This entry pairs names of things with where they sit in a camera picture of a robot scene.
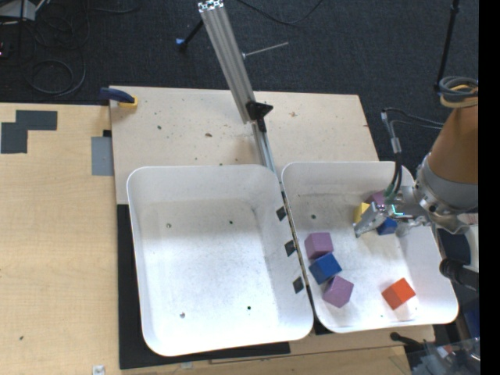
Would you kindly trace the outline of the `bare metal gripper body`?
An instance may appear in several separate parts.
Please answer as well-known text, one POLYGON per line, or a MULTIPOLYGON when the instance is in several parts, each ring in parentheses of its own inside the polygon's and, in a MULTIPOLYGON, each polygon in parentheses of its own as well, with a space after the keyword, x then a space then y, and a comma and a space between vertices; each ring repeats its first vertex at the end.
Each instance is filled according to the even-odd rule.
POLYGON ((401 186, 384 196, 387 213, 395 220, 411 219, 419 225, 434 224, 450 234, 464 234, 469 226, 459 218, 478 206, 478 187, 446 184, 432 188, 425 184, 401 186))

